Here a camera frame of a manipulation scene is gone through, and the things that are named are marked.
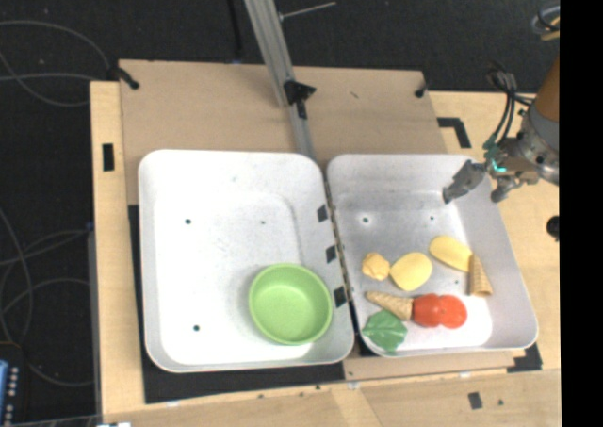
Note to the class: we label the green bowl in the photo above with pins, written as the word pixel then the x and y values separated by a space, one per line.
pixel 289 305

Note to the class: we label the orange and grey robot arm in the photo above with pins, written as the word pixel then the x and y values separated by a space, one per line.
pixel 549 95

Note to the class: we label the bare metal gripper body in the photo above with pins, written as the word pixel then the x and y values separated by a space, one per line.
pixel 527 159

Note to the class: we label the green toy lettuce leaf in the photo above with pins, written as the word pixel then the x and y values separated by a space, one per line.
pixel 385 331

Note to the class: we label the red toy tomato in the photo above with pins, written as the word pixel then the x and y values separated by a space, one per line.
pixel 439 311

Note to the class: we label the tan ice cream cone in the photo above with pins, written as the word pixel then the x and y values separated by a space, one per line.
pixel 478 279
pixel 393 304

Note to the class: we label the yellow oval toy slice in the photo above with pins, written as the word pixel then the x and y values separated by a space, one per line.
pixel 450 252
pixel 411 271

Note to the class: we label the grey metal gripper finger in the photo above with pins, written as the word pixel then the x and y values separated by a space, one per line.
pixel 464 182
pixel 504 188

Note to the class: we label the brown cardboard board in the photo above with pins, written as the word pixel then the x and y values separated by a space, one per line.
pixel 202 109

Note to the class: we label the small yellow lumpy toy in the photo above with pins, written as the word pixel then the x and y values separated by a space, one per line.
pixel 375 267

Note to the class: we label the white plastic tray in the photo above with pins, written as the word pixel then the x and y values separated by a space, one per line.
pixel 212 246
pixel 405 208

